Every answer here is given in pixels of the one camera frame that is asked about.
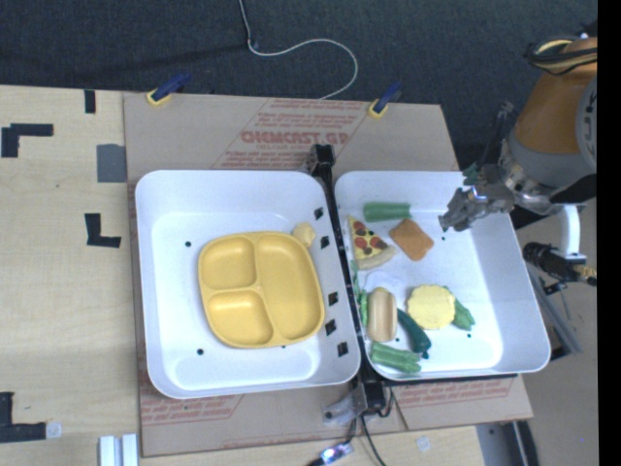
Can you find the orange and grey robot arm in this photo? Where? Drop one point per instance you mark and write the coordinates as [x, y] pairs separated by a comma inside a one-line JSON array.
[[548, 114]]

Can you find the dark green toy pepper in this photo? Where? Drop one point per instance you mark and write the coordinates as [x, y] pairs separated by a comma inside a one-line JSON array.
[[415, 335]]

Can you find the brown cardboard board red print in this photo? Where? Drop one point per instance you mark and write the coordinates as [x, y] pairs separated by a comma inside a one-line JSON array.
[[204, 129]]

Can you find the yellow divided plate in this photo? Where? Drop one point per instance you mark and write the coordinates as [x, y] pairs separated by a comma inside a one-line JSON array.
[[286, 279]]

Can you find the thin black rod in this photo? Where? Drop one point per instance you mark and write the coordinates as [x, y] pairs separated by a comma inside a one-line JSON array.
[[339, 241]]

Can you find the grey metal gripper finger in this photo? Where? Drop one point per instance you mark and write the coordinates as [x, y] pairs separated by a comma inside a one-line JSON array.
[[463, 199], [453, 220]]

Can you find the green toy bean pod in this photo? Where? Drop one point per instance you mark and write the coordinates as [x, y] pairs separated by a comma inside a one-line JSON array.
[[361, 301]]

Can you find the black cylinder on white bracket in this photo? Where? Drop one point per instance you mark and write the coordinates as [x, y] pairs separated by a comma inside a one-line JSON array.
[[553, 260]]

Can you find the white plastic tray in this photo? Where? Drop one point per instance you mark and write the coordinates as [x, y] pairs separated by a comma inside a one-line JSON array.
[[174, 270], [490, 270]]

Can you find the green toy asparagus bundle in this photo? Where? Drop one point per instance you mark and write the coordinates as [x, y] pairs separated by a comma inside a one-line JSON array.
[[395, 357]]

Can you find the toy pizza slice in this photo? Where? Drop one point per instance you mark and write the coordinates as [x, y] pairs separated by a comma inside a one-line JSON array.
[[366, 245]]

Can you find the toy hot dog bun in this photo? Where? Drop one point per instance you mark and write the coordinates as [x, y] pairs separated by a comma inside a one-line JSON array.
[[382, 314]]

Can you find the yellow round toy pineapple slice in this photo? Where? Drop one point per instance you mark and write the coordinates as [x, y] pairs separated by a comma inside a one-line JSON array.
[[429, 307]]

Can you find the orange toy bread square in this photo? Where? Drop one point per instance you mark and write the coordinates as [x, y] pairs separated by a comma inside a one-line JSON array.
[[411, 240]]

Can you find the pale yellow toy food lump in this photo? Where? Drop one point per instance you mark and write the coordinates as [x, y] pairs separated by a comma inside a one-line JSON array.
[[304, 232]]

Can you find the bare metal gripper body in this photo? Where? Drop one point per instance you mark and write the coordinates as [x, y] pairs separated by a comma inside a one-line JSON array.
[[500, 199]]

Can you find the green toy celery stick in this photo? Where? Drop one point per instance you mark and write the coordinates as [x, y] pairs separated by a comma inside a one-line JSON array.
[[385, 211]]

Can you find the green toy leafy vegetable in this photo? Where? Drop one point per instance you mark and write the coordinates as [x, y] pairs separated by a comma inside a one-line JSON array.
[[464, 316]]

